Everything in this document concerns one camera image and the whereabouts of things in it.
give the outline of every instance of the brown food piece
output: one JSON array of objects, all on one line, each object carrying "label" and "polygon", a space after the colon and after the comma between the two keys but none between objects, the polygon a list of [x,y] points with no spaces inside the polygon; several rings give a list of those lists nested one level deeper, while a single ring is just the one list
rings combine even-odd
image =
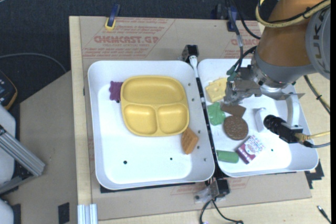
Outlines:
[{"label": "brown food piece", "polygon": [[220,107],[222,111],[240,117],[242,117],[246,111],[246,108],[241,105],[226,105],[224,103],[221,103]]},{"label": "brown food piece", "polygon": [[229,116],[224,121],[224,131],[233,140],[242,140],[248,134],[246,121],[239,116]]},{"label": "brown food piece", "polygon": [[182,149],[184,153],[190,154],[194,150],[198,140],[199,140],[198,136],[188,127],[183,132],[181,138]]}]

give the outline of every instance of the cookie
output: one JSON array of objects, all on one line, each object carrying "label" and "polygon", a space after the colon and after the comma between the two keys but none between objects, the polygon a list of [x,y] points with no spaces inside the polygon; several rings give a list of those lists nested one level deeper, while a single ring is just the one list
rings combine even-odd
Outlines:
[{"label": "cookie", "polygon": [[183,132],[181,138],[181,144],[184,153],[190,154],[194,150],[198,140],[199,140],[198,136],[188,127]]},{"label": "cookie", "polygon": [[229,116],[224,121],[224,132],[233,140],[242,140],[248,134],[248,125],[239,116]]}]

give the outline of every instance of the purple food item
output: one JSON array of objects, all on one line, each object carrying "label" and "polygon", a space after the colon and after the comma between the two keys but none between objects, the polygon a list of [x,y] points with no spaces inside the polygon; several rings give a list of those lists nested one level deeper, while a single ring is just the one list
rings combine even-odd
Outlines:
[{"label": "purple food item", "polygon": [[111,81],[110,100],[120,101],[121,86],[122,82]]},{"label": "purple food item", "polygon": [[242,158],[244,163],[249,164],[264,149],[265,146],[262,141],[255,135],[252,135],[236,150],[236,152]]}]

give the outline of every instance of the chocolate piece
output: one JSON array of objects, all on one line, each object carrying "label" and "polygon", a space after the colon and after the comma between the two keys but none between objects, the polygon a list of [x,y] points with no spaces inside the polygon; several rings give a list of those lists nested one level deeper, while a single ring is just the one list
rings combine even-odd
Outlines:
[{"label": "chocolate piece", "polygon": [[231,115],[243,117],[246,108],[241,105],[226,105],[224,103],[220,104],[221,110],[227,112]]}]

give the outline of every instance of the cracker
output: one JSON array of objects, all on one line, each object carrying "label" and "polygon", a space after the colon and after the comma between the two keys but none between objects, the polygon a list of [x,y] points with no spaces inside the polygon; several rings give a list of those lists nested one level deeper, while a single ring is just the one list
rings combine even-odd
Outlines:
[{"label": "cracker", "polygon": [[189,127],[187,127],[181,138],[181,144],[184,153],[190,154],[194,150],[198,140],[198,136]]}]

